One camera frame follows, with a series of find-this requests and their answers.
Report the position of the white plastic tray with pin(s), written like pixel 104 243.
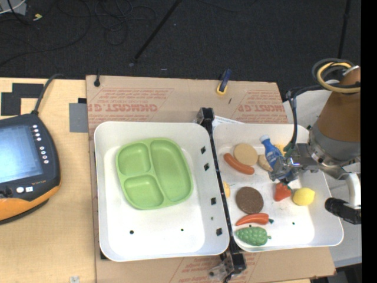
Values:
pixel 153 231
pixel 282 231

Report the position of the brown cardboard board red print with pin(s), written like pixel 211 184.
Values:
pixel 176 99

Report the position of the green divided plate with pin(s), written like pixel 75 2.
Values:
pixel 153 172

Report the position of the blue bottle with white cap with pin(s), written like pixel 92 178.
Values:
pixel 271 150

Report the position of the small yellow toy food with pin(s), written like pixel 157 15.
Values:
pixel 226 189

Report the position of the black cylinder on white bracket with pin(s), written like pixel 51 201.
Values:
pixel 341 208

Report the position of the thin black rod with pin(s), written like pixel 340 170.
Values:
pixel 220 181

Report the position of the green grapes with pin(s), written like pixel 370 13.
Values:
pixel 253 236

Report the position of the orange sausage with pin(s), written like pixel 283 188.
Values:
pixel 238 164

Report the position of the tan round biscuit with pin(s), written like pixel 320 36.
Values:
pixel 245 154

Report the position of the brown round biscuit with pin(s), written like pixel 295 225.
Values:
pixel 249 200

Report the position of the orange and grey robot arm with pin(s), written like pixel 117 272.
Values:
pixel 338 113

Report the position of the red strawberry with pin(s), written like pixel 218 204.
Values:
pixel 281 192

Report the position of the yellow lemon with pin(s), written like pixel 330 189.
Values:
pixel 303 196

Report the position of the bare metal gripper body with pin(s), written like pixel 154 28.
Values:
pixel 306 158

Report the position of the beige bread piece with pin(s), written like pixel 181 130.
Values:
pixel 264 162

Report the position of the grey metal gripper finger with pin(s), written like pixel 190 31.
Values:
pixel 290 178
pixel 277 171

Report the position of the red chili pepper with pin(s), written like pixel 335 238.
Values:
pixel 253 218

